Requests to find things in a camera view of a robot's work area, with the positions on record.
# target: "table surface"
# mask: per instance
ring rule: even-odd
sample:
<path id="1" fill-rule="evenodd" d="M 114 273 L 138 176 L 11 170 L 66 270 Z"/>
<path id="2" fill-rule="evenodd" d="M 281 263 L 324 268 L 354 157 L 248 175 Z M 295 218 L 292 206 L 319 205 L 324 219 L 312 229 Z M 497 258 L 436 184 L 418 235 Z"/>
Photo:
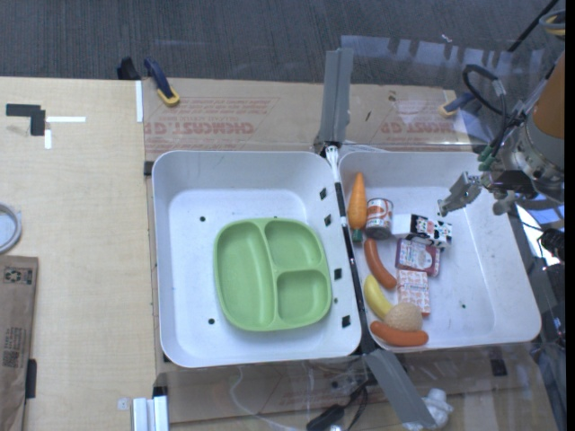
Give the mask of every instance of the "table surface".
<path id="1" fill-rule="evenodd" d="M 135 84 L 1 78 L 0 97 L 40 105 L 51 117 L 86 117 L 52 123 L 50 149 L 30 135 L 27 118 L 0 118 L 0 199 L 22 213 L 22 238 L 10 254 L 40 260 L 31 343 L 38 376 L 24 428 L 127 430 L 126 400 L 149 398 L 156 378 L 145 139 Z M 447 429 L 488 429 L 485 420 L 489 429 L 507 429 L 518 416 L 522 429 L 550 429 L 553 414 L 535 363 L 526 378 L 528 390 L 451 397 L 457 405 Z M 389 408 L 370 405 L 357 429 L 403 429 L 382 426 Z M 298 427 L 296 417 L 273 420 Z M 173 428 L 270 426 L 248 417 Z"/>

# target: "carrot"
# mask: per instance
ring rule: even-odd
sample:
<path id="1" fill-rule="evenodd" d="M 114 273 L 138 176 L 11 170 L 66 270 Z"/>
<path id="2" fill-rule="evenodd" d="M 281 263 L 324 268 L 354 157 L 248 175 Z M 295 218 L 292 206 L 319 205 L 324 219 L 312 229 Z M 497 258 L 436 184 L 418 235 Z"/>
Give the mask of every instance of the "carrot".
<path id="1" fill-rule="evenodd" d="M 361 229 L 366 226 L 367 221 L 367 198 L 366 184 L 363 180 L 363 173 L 356 173 L 353 181 L 351 195 L 349 196 L 348 222 L 353 232 L 354 241 L 361 241 Z"/>
<path id="2" fill-rule="evenodd" d="M 379 254 L 377 253 L 377 242 L 373 238 L 367 238 L 363 243 L 363 248 L 366 253 L 367 266 L 369 270 L 376 277 L 379 284 L 381 284 L 385 289 L 393 289 L 397 286 L 397 279 L 384 267 L 379 259 Z"/>
<path id="3" fill-rule="evenodd" d="M 381 340 L 396 347 L 418 347 L 429 341 L 425 330 L 398 330 L 381 321 L 373 321 L 369 328 Z"/>

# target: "green divided plate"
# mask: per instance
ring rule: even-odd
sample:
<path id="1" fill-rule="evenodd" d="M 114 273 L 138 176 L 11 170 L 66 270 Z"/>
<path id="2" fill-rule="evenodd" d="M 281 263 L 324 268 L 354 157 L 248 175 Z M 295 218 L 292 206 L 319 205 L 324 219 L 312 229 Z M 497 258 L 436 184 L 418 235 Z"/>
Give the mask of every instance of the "green divided plate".
<path id="1" fill-rule="evenodd" d="M 332 304 L 323 246 L 306 224 L 256 218 L 226 225 L 216 237 L 217 297 L 244 330 L 282 330 L 319 321 Z"/>

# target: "red and white can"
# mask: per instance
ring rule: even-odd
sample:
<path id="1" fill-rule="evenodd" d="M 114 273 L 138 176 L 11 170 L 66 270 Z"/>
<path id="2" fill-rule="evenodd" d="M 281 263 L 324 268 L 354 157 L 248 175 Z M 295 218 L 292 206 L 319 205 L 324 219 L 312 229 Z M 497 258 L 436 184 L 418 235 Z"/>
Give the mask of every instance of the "red and white can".
<path id="1" fill-rule="evenodd" d="M 385 198 L 372 198 L 367 202 L 366 235 L 384 240 L 392 235 L 394 203 Z"/>

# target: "yellow banana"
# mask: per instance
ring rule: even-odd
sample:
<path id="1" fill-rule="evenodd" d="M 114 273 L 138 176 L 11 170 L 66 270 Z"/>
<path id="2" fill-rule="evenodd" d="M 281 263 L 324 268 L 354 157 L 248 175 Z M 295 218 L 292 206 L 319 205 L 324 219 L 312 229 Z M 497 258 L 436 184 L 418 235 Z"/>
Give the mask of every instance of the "yellow banana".
<path id="1" fill-rule="evenodd" d="M 363 283 L 363 295 L 366 297 L 367 304 L 369 308 L 371 308 L 371 311 L 374 312 L 380 320 L 383 320 L 393 307 L 379 288 L 379 284 L 373 275 L 366 277 Z"/>

